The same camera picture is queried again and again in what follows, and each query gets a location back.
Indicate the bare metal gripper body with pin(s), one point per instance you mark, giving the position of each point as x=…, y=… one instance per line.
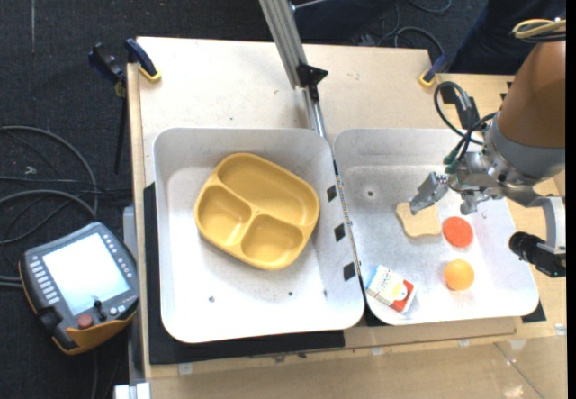
x=477, y=174

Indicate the pale wood board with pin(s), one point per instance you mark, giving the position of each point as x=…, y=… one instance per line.
x=225, y=86

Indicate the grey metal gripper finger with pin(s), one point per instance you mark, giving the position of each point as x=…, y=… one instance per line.
x=427, y=194
x=471, y=202

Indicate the white and red carton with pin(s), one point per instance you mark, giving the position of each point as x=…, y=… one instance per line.
x=389, y=289

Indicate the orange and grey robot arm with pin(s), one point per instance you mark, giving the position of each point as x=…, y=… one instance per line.
x=535, y=91

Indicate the white plastic tray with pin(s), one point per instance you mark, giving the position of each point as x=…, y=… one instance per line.
x=495, y=289
x=193, y=298

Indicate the yellow divided plate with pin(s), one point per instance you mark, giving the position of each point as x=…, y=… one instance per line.
x=265, y=190

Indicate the orange ball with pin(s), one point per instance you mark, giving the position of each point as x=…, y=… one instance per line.
x=459, y=274

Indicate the black cylinder on white bracket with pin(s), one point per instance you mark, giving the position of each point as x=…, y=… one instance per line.
x=533, y=251

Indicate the tan bread slice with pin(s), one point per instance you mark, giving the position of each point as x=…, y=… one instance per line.
x=423, y=226

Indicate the orange round slice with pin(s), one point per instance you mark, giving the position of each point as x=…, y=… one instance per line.
x=458, y=232

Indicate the thin black and white rod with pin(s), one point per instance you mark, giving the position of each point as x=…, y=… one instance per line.
x=346, y=212

